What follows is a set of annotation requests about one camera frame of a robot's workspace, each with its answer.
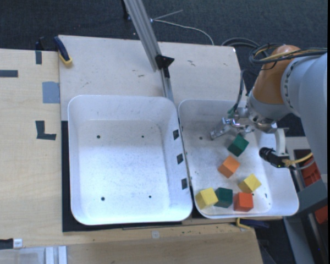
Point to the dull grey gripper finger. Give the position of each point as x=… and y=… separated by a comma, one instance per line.
x=244, y=130
x=220, y=129

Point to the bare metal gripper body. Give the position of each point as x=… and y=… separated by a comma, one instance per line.
x=251, y=120

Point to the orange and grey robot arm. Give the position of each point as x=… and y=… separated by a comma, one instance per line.
x=302, y=92

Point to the green cube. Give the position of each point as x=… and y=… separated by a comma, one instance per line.
x=224, y=197
x=237, y=146

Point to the white plastic tray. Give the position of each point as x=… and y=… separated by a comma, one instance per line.
x=206, y=153
x=121, y=161

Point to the orange cube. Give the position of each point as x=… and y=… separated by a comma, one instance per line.
x=228, y=166

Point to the yellow cube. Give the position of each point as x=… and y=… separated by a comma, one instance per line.
x=249, y=183
x=206, y=198

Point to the red-orange cube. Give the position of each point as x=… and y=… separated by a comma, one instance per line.
x=243, y=202

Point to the black cylinder on white bracket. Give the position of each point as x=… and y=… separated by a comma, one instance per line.
x=272, y=154

